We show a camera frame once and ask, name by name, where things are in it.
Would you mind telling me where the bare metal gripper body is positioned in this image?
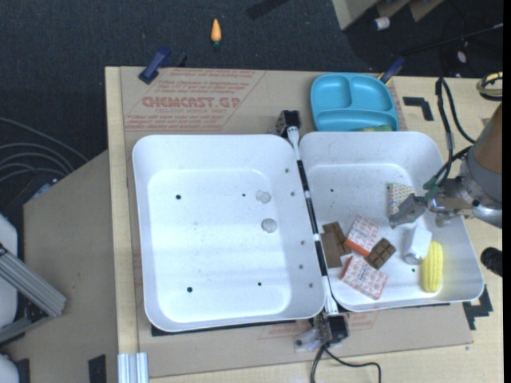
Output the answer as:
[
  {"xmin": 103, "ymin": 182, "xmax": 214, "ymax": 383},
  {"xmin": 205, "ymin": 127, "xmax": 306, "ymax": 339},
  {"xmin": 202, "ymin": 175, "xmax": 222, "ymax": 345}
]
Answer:
[{"xmin": 424, "ymin": 189, "xmax": 504, "ymax": 229}]

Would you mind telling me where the white can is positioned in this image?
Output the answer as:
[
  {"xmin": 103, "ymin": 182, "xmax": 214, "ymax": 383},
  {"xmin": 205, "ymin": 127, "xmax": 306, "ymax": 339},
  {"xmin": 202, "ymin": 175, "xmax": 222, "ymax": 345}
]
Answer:
[{"xmin": 402, "ymin": 222, "xmax": 434, "ymax": 266}]

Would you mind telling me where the brown chocolate bar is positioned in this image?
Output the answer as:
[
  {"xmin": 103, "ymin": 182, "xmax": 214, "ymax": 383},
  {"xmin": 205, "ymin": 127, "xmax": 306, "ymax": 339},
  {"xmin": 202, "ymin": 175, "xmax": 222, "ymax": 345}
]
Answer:
[
  {"xmin": 364, "ymin": 237, "xmax": 398, "ymax": 271},
  {"xmin": 319, "ymin": 232, "xmax": 343, "ymax": 270},
  {"xmin": 322, "ymin": 221, "xmax": 352, "ymax": 257}
]

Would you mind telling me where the orange and white carton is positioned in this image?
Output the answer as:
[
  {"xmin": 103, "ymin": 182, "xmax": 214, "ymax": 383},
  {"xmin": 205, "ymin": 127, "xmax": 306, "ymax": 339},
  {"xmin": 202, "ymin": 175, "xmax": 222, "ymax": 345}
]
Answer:
[
  {"xmin": 339, "ymin": 255, "xmax": 389, "ymax": 301},
  {"xmin": 343, "ymin": 213, "xmax": 382, "ymax": 259}
]

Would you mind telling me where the yellow corn cob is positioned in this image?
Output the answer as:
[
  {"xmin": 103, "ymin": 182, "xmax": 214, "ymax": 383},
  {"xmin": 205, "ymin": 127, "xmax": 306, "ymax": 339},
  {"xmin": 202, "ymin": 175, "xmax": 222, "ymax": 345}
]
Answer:
[{"xmin": 419, "ymin": 240, "xmax": 445, "ymax": 294}]

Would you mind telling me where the white plastic tray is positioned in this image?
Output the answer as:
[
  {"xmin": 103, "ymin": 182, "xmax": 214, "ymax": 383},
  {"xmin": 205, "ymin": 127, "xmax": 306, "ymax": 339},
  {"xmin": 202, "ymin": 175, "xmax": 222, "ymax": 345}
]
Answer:
[
  {"xmin": 298, "ymin": 130, "xmax": 485, "ymax": 313},
  {"xmin": 131, "ymin": 133, "xmax": 327, "ymax": 333}
]

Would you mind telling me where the thin black and white rod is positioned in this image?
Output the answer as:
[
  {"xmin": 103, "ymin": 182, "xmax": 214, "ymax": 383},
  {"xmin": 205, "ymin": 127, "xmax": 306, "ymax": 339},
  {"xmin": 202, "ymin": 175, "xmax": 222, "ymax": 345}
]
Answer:
[{"xmin": 286, "ymin": 125, "xmax": 340, "ymax": 315}]

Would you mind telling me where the blue divided plate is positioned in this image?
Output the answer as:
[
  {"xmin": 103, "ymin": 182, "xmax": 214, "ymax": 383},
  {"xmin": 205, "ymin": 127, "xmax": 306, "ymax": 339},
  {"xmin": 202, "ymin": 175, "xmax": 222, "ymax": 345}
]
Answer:
[{"xmin": 310, "ymin": 72, "xmax": 400, "ymax": 133}]

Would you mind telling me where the brown cardboard board red print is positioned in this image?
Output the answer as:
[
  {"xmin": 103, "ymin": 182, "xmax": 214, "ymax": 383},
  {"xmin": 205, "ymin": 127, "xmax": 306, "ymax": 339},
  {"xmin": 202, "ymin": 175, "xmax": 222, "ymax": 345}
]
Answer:
[{"xmin": 119, "ymin": 66, "xmax": 475, "ymax": 378}]

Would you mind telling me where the orange carrot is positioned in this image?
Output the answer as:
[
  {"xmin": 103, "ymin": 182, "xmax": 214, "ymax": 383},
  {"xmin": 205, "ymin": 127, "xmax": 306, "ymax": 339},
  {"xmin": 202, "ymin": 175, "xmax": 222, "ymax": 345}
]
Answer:
[{"xmin": 210, "ymin": 18, "xmax": 223, "ymax": 49}]

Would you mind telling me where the black block with thin wires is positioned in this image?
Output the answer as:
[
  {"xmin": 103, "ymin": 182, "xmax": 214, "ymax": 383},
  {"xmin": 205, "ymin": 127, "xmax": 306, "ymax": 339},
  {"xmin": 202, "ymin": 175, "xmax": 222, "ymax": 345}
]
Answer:
[
  {"xmin": 294, "ymin": 313, "xmax": 351, "ymax": 353},
  {"xmin": 270, "ymin": 109, "xmax": 303, "ymax": 137}
]

